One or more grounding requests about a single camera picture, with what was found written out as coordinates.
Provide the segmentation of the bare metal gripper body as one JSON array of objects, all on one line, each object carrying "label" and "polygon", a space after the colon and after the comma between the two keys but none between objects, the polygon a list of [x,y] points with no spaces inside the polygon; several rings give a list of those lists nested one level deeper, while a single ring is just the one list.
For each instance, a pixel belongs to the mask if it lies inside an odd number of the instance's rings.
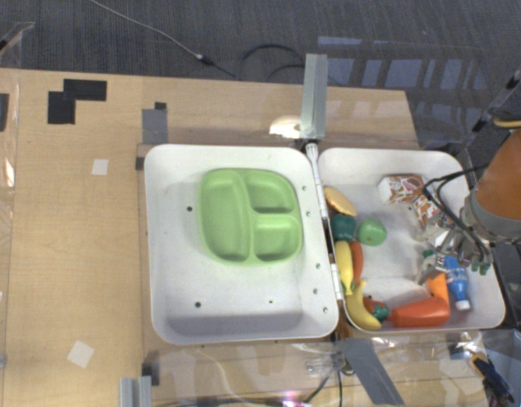
[{"label": "bare metal gripper body", "polygon": [[489,270],[490,251],[470,230],[452,226],[441,245],[439,253],[452,256],[457,263],[470,270]]}]

